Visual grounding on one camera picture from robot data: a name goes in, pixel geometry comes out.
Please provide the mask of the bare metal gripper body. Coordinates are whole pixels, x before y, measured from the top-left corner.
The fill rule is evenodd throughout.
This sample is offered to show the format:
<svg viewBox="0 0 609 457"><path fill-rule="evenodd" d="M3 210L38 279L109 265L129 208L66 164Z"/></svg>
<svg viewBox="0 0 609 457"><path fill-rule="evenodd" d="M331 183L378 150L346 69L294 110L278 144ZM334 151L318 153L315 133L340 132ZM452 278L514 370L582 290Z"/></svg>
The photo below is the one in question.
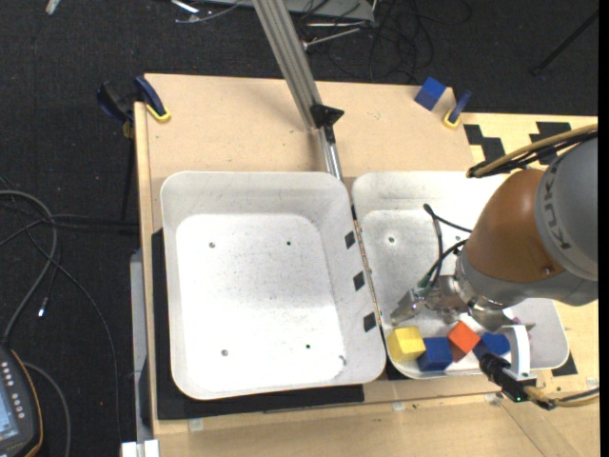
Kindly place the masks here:
<svg viewBox="0 0 609 457"><path fill-rule="evenodd" d="M442 315L467 314L478 325L491 332L507 326L505 306L477 293L466 280L456 275L442 275L433 286L418 294L424 305Z"/></svg>

